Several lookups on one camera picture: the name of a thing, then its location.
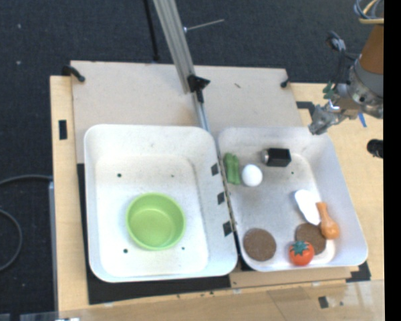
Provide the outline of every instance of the white egg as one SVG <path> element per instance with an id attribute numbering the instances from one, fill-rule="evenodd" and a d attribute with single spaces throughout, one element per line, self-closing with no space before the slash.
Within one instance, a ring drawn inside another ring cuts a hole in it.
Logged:
<path id="1" fill-rule="evenodd" d="M 254 164 L 246 165 L 242 170 L 242 181 L 248 187 L 256 187 L 263 180 L 263 173 L 260 168 Z"/>

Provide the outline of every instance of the toy tomato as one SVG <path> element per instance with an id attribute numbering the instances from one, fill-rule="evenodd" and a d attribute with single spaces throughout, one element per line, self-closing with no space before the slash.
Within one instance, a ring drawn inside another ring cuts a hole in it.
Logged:
<path id="1" fill-rule="evenodd" d="M 307 265 L 314 255 L 313 246 L 307 241 L 296 241 L 289 247 L 289 258 L 295 265 Z"/>

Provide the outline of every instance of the black fabric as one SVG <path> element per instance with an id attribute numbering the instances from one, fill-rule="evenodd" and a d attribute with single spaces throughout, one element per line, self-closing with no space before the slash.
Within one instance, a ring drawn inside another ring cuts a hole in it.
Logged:
<path id="1" fill-rule="evenodd" d="M 285 68 L 292 82 L 326 82 L 336 54 L 329 30 L 359 53 L 371 27 L 355 0 L 176 0 L 198 65 Z M 151 0 L 160 63 L 172 63 Z M 0 180 L 52 174 L 49 77 L 71 60 L 151 62 L 143 0 L 0 0 Z M 0 273 L 0 314 L 54 309 L 49 199 L 43 183 L 0 189 L 0 208 L 21 224 L 21 255 Z M 0 223 L 0 259 L 13 232 Z"/>
<path id="2" fill-rule="evenodd" d="M 203 292 L 230 288 L 229 276 L 191 278 L 150 282 L 108 283 L 100 280 L 90 269 L 88 254 L 88 233 L 86 229 L 85 167 L 78 164 L 80 207 L 85 244 L 86 271 L 90 304 L 129 300 L 148 296 Z"/>

